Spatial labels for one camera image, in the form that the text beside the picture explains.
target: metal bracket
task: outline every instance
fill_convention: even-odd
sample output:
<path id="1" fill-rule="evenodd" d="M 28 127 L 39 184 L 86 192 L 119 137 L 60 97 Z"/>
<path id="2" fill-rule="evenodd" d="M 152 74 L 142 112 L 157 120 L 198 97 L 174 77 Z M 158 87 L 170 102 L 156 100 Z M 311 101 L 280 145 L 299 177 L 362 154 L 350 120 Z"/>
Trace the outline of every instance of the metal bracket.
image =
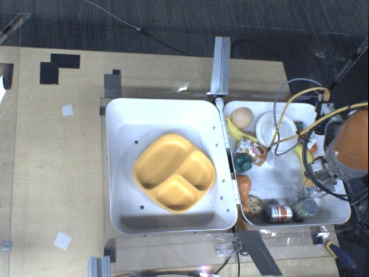
<path id="1" fill-rule="evenodd" d="M 110 256 L 90 257 L 88 260 L 88 277 L 111 277 Z"/>
<path id="2" fill-rule="evenodd" d="M 263 242 L 259 231 L 237 233 L 244 247 L 240 252 L 248 252 L 262 276 L 282 276 L 274 258 Z"/>
<path id="3" fill-rule="evenodd" d="M 216 257 L 229 257 L 242 249 L 241 240 L 233 233 L 215 234 L 213 239 Z"/>
<path id="4" fill-rule="evenodd" d="M 321 228 L 320 227 L 312 227 L 310 228 L 312 244 L 314 245 L 322 245 L 323 237 L 320 235 Z"/>
<path id="5" fill-rule="evenodd" d="M 18 28 L 30 17 L 30 13 L 19 13 L 14 19 L 12 19 L 12 21 L 0 32 L 0 45 L 4 43 L 12 33 L 18 30 Z"/>
<path id="6" fill-rule="evenodd" d="M 231 38 L 216 37 L 211 95 L 227 95 L 229 89 L 229 60 L 231 58 Z"/>
<path id="7" fill-rule="evenodd" d="M 104 97 L 121 98 L 122 97 L 122 75 L 105 74 L 104 75 Z"/>

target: yellow divided plate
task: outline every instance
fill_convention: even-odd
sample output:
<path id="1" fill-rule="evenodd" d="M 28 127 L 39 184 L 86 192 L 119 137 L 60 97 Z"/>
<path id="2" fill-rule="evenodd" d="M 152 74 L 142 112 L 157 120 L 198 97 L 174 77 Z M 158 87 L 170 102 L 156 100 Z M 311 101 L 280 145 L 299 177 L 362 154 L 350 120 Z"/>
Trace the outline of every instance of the yellow divided plate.
<path id="1" fill-rule="evenodd" d="M 133 176 L 152 200 L 168 211 L 189 210 L 215 181 L 213 163 L 193 143 L 178 134 L 166 134 L 136 160 Z"/>

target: tin can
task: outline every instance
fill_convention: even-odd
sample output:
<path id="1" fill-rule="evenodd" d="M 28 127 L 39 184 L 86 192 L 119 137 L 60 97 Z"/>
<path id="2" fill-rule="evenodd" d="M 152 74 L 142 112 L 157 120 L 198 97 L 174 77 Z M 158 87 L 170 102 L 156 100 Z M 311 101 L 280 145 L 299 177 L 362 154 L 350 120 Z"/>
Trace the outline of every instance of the tin can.
<path id="1" fill-rule="evenodd" d="M 267 223 L 288 223 L 292 220 L 292 210 L 287 205 L 269 205 L 264 209 L 264 219 Z"/>
<path id="2" fill-rule="evenodd" d="M 312 198 L 306 198 L 298 201 L 293 206 L 293 220 L 301 222 L 318 213 L 318 205 Z"/>

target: white tray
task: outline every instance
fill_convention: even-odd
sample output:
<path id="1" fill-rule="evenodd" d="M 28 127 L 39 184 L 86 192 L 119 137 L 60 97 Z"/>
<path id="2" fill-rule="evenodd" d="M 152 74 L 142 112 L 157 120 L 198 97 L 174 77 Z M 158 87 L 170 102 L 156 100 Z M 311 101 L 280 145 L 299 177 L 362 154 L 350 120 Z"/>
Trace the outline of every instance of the white tray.
<path id="1" fill-rule="evenodd" d="M 235 224 L 238 213 L 214 105 L 200 100 L 115 99 L 107 106 L 106 125 L 111 221 L 119 232 L 226 230 Z M 194 143 L 211 159 L 217 173 L 207 194 L 182 214 L 173 214 L 151 200 L 132 173 L 139 155 L 166 133 L 180 134 Z"/>
<path id="2" fill-rule="evenodd" d="M 285 103 L 277 103 L 276 111 L 282 111 L 284 105 Z M 224 115 L 231 115 L 239 107 L 248 107 L 253 112 L 253 122 L 245 131 L 254 136 L 256 135 L 255 128 L 260 116 L 273 111 L 272 102 L 229 102 L 224 107 Z M 287 108 L 286 115 L 293 121 L 302 121 L 305 126 L 312 124 L 316 116 L 314 106 L 303 103 L 290 104 Z M 229 142 L 234 152 L 238 141 L 229 137 Z M 259 197 L 265 204 L 292 205 L 298 190 L 304 184 L 302 180 L 303 169 L 302 161 L 293 151 L 283 156 L 276 156 L 272 169 L 266 163 L 261 167 L 253 165 L 251 170 L 246 172 L 252 181 L 250 194 Z M 336 193 L 345 193 L 343 183 L 340 180 L 338 180 L 338 184 L 336 185 Z M 315 201 L 319 207 L 319 212 L 316 216 L 308 218 L 301 223 L 290 222 L 286 223 L 286 225 L 320 226 L 325 224 L 341 224 L 350 218 L 351 208 L 347 202 L 331 195 L 316 199 Z M 262 227 L 281 225 L 267 224 L 263 219 L 248 221 L 251 224 Z"/>

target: white paper square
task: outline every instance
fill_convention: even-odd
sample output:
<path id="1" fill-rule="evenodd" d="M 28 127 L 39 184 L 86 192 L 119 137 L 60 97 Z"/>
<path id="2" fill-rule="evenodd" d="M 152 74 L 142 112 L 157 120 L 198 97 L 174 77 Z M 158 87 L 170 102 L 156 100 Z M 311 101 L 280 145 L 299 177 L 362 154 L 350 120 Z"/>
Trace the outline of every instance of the white paper square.
<path id="1" fill-rule="evenodd" d="M 58 236 L 56 237 L 54 241 L 54 245 L 57 248 L 60 248 L 62 250 L 67 250 L 70 240 L 71 240 L 71 236 L 68 236 L 67 234 L 64 234 L 63 232 L 59 232 Z"/>
<path id="2" fill-rule="evenodd" d="M 73 115 L 73 107 L 71 104 L 66 104 L 63 106 L 63 116 L 71 116 Z"/>

